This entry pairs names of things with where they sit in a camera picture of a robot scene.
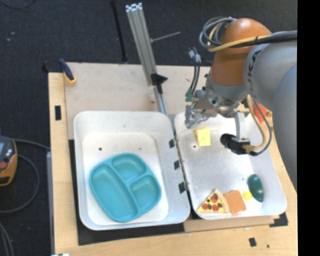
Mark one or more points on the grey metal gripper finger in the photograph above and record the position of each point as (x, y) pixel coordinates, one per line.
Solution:
(200, 119)
(189, 117)

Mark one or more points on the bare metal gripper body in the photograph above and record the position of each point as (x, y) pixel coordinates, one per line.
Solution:
(212, 105)

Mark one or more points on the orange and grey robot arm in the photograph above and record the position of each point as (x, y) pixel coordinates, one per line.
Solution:
(270, 75)

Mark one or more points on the yellow cube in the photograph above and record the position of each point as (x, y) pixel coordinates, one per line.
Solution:
(203, 137)

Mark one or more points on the white plastic tray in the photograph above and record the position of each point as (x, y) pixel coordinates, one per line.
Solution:
(220, 167)
(125, 125)

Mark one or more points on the toy pizza slice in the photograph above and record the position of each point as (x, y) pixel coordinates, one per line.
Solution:
(215, 203)

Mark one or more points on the pale wood board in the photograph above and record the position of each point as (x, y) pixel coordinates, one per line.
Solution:
(107, 87)

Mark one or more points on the dark green oval toy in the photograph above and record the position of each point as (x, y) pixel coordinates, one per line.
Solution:
(256, 187)

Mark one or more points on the small yellow round toy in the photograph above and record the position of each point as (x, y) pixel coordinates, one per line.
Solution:
(247, 195)

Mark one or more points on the brown toy bread slice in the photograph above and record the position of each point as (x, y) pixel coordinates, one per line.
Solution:
(235, 202)

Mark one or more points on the blue divided plate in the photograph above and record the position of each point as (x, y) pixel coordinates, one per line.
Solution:
(120, 190)

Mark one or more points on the black cylinder on white bracket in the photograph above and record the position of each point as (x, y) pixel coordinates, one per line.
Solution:
(236, 145)

